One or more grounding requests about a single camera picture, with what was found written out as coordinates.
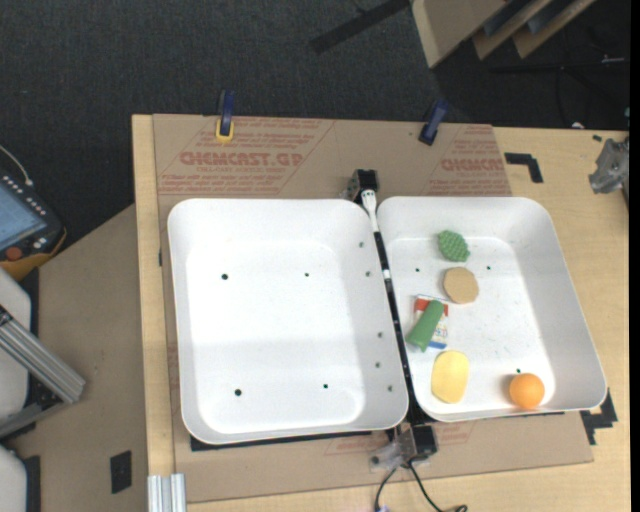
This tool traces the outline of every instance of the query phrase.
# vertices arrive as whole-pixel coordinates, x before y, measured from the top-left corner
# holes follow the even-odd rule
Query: yellow clip base
[[[218,139],[218,142],[229,142],[233,139],[233,121],[231,121],[231,125],[229,126],[229,135],[222,135],[220,133],[220,124],[221,120],[218,119],[216,121],[216,139]]]

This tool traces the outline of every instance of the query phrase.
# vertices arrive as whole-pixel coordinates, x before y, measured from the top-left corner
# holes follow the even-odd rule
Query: orange button
[[[5,256],[7,257],[7,261],[18,261],[22,258],[22,249],[20,247],[9,247],[5,251]]]

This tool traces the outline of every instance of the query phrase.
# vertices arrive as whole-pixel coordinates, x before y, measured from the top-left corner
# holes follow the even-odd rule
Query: white cable
[[[9,150],[7,148],[5,148],[2,144],[0,144],[0,151],[2,151],[5,155],[7,155],[9,158],[11,158],[13,163],[16,164],[16,166],[18,166],[18,169],[20,169],[20,171],[24,175],[24,184],[29,186],[29,187],[33,187],[33,181],[31,181],[31,178],[29,177],[29,174],[27,173],[27,170],[23,167],[23,165],[20,163],[20,161],[15,156],[13,156],[9,152]]]

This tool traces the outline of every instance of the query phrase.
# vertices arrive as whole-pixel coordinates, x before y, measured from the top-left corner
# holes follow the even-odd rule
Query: green textured object
[[[424,310],[422,316],[413,326],[411,332],[407,336],[407,343],[420,347],[423,352],[427,350],[427,346],[433,338],[438,322],[444,313],[444,304],[439,300],[429,302],[427,309]]]
[[[438,247],[449,261],[467,261],[471,254],[462,235],[453,231],[442,231],[438,234]]]

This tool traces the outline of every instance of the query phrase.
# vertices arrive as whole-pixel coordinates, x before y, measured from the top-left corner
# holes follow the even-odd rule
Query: screen
[[[46,222],[0,186],[0,248],[10,247],[44,226]]]

